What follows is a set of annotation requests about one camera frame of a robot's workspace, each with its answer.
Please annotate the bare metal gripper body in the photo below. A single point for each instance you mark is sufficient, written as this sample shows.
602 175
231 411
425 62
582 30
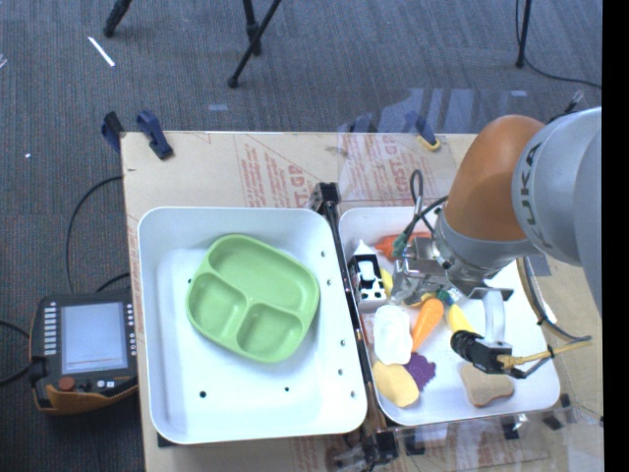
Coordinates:
428 256

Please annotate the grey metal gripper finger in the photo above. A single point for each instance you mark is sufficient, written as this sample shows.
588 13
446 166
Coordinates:
430 285
403 285

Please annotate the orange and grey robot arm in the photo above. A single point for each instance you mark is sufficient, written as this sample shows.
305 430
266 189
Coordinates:
555 190

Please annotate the yellow banana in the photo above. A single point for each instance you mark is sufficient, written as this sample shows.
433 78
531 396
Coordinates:
387 283

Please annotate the orange carrot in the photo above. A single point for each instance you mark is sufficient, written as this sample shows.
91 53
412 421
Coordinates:
426 322

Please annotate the white and black carton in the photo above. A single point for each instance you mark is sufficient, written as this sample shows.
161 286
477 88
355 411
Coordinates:
366 276

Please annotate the yellow corn cob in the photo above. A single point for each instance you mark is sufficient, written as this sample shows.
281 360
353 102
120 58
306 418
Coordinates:
458 317

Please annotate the white lumpy toy food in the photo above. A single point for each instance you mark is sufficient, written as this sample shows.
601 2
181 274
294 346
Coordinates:
392 335

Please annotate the purple grapes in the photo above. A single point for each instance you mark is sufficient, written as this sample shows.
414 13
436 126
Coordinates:
421 369

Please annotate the yellow lumpy toy food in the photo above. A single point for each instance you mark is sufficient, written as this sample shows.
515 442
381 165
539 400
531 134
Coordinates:
395 384

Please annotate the brown bread slice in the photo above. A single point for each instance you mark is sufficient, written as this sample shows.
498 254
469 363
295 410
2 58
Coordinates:
486 386

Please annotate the white plastic tray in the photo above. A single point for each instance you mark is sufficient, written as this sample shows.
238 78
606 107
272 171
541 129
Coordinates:
255 401
447 406

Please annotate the green divided plate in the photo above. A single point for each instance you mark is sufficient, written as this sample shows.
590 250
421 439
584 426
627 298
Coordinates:
255 283

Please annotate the brown cardboard board red print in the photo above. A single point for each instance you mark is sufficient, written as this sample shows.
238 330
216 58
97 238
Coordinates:
206 175

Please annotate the black tripod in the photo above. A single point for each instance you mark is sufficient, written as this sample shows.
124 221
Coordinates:
250 22

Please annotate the black cylinder on white bracket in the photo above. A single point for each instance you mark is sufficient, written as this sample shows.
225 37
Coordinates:
484 352

